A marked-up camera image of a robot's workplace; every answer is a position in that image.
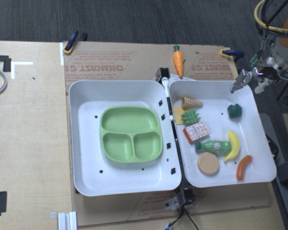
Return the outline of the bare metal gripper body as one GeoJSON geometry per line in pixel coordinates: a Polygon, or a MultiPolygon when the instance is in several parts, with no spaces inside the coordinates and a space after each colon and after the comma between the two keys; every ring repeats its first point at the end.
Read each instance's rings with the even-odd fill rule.
{"type": "Polygon", "coordinates": [[[278,77],[288,81],[288,48],[271,48],[267,56],[262,57],[265,67],[273,68],[278,77]]]}

